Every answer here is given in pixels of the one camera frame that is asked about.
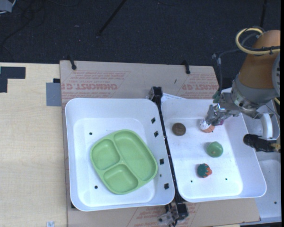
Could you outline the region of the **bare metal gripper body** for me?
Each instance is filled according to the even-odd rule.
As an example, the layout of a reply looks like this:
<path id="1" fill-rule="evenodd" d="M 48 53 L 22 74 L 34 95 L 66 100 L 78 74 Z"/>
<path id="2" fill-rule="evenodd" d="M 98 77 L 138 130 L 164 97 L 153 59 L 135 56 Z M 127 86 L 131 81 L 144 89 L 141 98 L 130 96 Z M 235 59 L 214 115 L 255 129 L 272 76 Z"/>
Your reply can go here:
<path id="1" fill-rule="evenodd" d="M 222 93 L 217 104 L 217 111 L 224 115 L 238 116 L 239 113 L 254 118 L 259 104 L 253 103 L 239 92 Z"/>

